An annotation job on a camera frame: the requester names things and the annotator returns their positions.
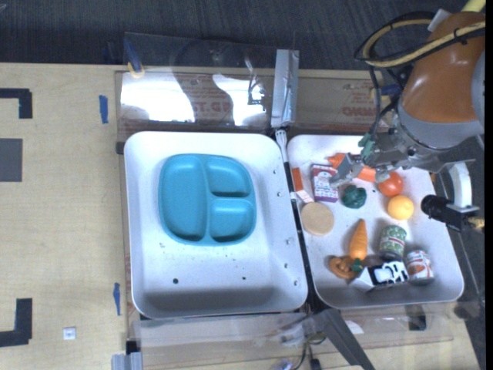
can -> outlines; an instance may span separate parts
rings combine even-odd
[[[430,257],[423,250],[416,250],[407,254],[404,263],[409,274],[410,284],[426,285],[434,281]]]
[[[406,231],[397,225],[385,227],[381,233],[378,254],[388,261],[401,261],[404,256]]]

red and white can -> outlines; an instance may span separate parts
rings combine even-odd
[[[409,274],[410,284],[426,285],[434,281],[430,258],[423,250],[416,250],[407,254],[404,263]]]

table surface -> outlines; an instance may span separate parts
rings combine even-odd
[[[15,299],[33,300],[32,339],[0,348],[0,368],[110,369],[112,355],[125,351],[122,195],[115,151],[115,73],[121,69],[0,63],[1,87],[29,88],[33,98],[32,119],[18,118],[17,100],[0,99],[0,137],[23,141],[22,182],[0,183],[0,331],[13,329]],[[99,96],[108,98],[106,124]],[[121,315],[115,283],[121,287]],[[76,328],[76,339],[64,340],[63,329],[69,327]],[[454,336],[449,341],[366,353],[375,368],[478,368],[464,322],[451,319],[449,327]],[[359,368],[348,367],[339,353],[318,358],[323,368]],[[275,361],[201,368],[265,369]]]

blue plate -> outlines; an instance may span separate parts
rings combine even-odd
[[[225,156],[171,156],[159,175],[158,207],[164,231],[183,244],[237,244],[257,222],[252,179]]]

dark floor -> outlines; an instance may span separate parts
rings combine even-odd
[[[389,20],[412,11],[460,11],[468,0],[0,0],[0,62],[118,62],[125,32],[238,42],[300,50],[300,67],[366,69],[354,50]],[[1,12],[1,4],[6,4]],[[418,30],[388,45],[413,45]],[[109,42],[115,52],[109,53]],[[458,150],[475,158],[475,203],[484,216],[484,150],[471,139]],[[481,368],[485,361],[485,236],[453,235],[468,319]]]

